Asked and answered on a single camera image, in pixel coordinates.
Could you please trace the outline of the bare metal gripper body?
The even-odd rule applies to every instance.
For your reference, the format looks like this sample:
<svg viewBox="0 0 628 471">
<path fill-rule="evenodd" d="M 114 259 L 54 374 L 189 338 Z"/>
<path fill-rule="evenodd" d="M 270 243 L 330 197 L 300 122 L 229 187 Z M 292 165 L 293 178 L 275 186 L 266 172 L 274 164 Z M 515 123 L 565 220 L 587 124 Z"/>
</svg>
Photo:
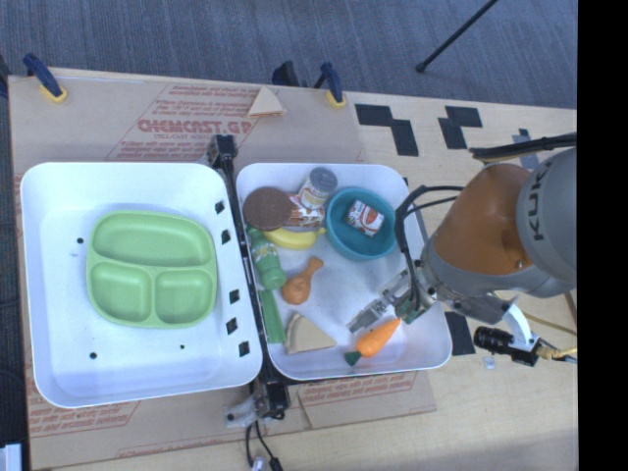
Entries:
<svg viewBox="0 0 628 471">
<path fill-rule="evenodd" d="M 391 280 L 381 293 L 386 305 L 395 315 L 411 324 L 437 303 L 451 311 L 485 324 L 498 323 L 513 305 L 513 299 L 503 299 L 494 292 L 479 296 L 458 294 L 444 286 L 428 269 L 405 269 Z"/>
</svg>

